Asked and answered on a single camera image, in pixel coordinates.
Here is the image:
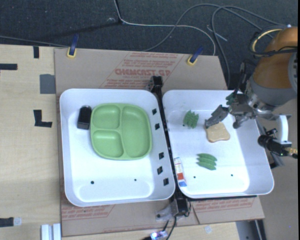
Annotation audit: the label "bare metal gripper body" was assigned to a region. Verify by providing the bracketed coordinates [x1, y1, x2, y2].
[228, 93, 272, 122]

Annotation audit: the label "tan toy bread slice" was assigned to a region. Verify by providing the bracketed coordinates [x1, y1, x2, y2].
[205, 121, 231, 144]

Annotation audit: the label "green toy pea pods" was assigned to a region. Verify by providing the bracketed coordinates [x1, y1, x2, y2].
[196, 152, 218, 171]

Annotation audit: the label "thin black rod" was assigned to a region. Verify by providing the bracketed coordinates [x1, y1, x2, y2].
[155, 88, 185, 202]

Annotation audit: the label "white plastic tray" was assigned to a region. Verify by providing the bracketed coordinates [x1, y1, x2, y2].
[59, 88, 176, 207]
[161, 89, 275, 199]

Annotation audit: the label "white red blue carton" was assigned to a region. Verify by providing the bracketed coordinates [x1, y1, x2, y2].
[173, 156, 188, 188]

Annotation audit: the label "green divided plate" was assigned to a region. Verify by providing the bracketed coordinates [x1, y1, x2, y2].
[90, 103, 153, 161]

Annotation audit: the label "brown cardboard board red print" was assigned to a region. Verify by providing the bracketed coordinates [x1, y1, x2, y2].
[53, 47, 266, 237]

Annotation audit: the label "black bottle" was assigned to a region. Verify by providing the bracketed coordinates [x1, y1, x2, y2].
[76, 105, 93, 130]

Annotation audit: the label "black cylinder on white bracket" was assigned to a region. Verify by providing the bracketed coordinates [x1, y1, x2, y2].
[257, 114, 293, 157]

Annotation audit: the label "black block with wires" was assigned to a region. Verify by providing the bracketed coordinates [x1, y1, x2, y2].
[155, 196, 192, 222]
[145, 75, 164, 94]

